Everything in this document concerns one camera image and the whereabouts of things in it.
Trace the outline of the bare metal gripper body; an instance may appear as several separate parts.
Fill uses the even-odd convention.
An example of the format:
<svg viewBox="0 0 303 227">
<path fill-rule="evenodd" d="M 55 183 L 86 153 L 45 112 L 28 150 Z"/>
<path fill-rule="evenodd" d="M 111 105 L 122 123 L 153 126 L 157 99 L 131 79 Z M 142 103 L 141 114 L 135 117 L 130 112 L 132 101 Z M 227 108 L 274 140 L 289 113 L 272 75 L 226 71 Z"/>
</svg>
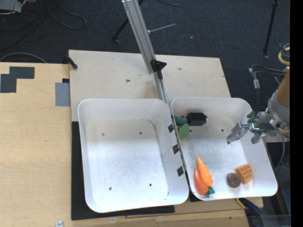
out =
<svg viewBox="0 0 303 227">
<path fill-rule="evenodd" d="M 248 114 L 248 126 L 260 137 L 280 135 L 290 139 L 290 108 L 268 106 L 265 111 L 257 111 L 255 106 Z"/>
</svg>

